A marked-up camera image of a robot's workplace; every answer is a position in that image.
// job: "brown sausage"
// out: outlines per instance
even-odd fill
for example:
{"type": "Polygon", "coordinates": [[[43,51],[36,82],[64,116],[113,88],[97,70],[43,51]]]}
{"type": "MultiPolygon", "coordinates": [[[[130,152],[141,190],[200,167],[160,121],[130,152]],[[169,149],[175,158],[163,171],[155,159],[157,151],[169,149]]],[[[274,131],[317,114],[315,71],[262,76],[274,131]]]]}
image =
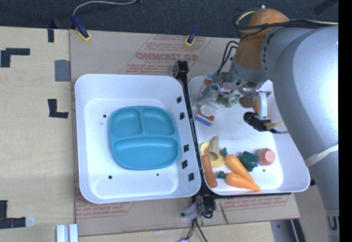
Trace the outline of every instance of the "brown sausage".
{"type": "Polygon", "coordinates": [[[202,156],[202,163],[203,163],[203,168],[204,168],[205,179],[206,179],[209,187],[210,188],[217,187],[218,183],[217,183],[216,178],[214,176],[213,169],[212,169],[211,163],[210,163],[210,157],[208,154],[205,154],[202,156]]]}

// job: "robotic arm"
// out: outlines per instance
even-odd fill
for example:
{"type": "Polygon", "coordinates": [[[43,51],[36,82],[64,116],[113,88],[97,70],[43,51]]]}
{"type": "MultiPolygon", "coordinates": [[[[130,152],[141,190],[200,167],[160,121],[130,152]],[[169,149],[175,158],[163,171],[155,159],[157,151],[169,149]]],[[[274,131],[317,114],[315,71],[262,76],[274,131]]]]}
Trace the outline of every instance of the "robotic arm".
{"type": "Polygon", "coordinates": [[[338,25],[260,9],[240,16],[236,28],[241,40],[230,71],[219,73],[218,82],[239,91],[241,104],[252,107],[263,83],[272,81],[283,122],[322,196],[330,240],[339,241],[338,25]]]}

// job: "white tray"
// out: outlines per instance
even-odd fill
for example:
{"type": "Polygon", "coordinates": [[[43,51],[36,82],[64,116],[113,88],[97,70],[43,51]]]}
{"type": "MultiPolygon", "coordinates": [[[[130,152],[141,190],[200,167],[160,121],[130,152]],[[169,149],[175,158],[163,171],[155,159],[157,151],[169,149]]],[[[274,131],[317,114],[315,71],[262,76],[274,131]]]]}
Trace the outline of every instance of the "white tray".
{"type": "Polygon", "coordinates": [[[166,199],[198,192],[201,179],[185,98],[175,78],[84,75],[75,84],[75,105],[79,185],[88,201],[166,199]],[[181,143],[181,154],[174,164],[154,170],[128,170],[116,163],[109,144],[109,118],[117,109],[129,106],[157,106],[173,117],[181,143]]]}
{"type": "MultiPolygon", "coordinates": [[[[189,82],[189,93],[196,116],[196,98],[200,92],[205,76],[194,77],[189,82]]],[[[275,103],[272,83],[266,82],[262,91],[272,92],[268,97],[268,116],[274,123],[281,122],[281,116],[275,103]]],[[[244,151],[256,153],[259,149],[267,147],[276,153],[276,160],[271,166],[258,166],[250,174],[255,183],[261,187],[261,191],[251,191],[228,185],[224,179],[218,179],[216,188],[211,189],[218,195],[241,195],[241,194],[274,194],[294,193],[304,191],[310,183],[310,175],[301,154],[293,143],[289,134],[272,134],[259,132],[249,126],[244,120],[245,112],[251,109],[243,108],[236,104],[230,108],[220,105],[211,126],[195,121],[195,130],[199,147],[203,142],[209,142],[214,136],[219,136],[220,148],[227,148],[229,154],[241,156],[244,151]]],[[[230,172],[226,166],[213,169],[230,172]]]]}

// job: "yellow plate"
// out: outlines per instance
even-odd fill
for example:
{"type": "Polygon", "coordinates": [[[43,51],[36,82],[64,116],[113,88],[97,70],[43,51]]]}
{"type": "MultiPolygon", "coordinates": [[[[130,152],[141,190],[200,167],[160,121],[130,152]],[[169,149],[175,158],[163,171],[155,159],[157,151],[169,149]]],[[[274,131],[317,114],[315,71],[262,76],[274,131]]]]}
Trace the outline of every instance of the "yellow plate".
{"type": "MultiPolygon", "coordinates": [[[[210,142],[203,142],[202,145],[200,146],[201,154],[205,155],[208,152],[209,147],[210,147],[210,142]]],[[[210,164],[212,168],[219,168],[225,164],[225,158],[220,153],[219,157],[215,161],[210,161],[210,164]]]]}

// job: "white strip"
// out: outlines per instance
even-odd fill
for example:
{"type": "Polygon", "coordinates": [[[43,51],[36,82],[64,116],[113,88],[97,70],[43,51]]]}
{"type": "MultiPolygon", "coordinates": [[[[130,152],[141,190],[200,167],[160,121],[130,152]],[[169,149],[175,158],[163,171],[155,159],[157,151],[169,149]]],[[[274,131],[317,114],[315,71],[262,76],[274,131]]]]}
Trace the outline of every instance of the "white strip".
{"type": "Polygon", "coordinates": [[[309,168],[310,166],[314,165],[315,163],[319,162],[321,159],[325,158],[328,156],[331,152],[334,152],[336,150],[339,150],[339,143],[336,143],[335,145],[329,147],[328,149],[325,149],[324,151],[314,154],[310,156],[308,159],[306,159],[304,162],[309,168]]]}

